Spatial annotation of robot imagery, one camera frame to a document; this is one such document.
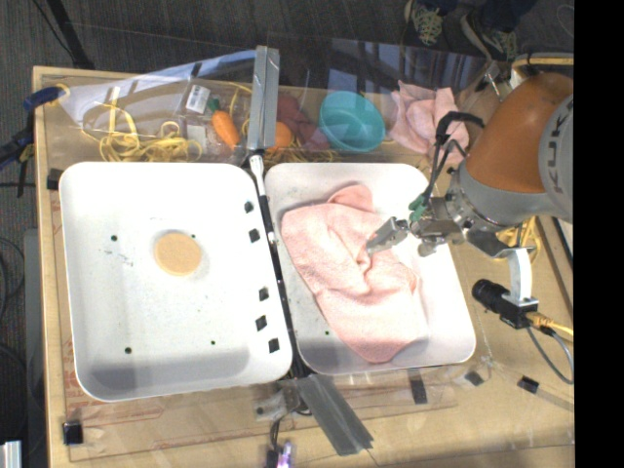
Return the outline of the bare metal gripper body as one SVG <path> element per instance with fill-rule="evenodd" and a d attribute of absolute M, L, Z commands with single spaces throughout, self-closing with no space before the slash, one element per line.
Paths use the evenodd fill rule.
<path fill-rule="evenodd" d="M 493 242 L 493 223 L 463 193 L 422 193 L 409 204 L 409 229 L 428 245 Z"/>

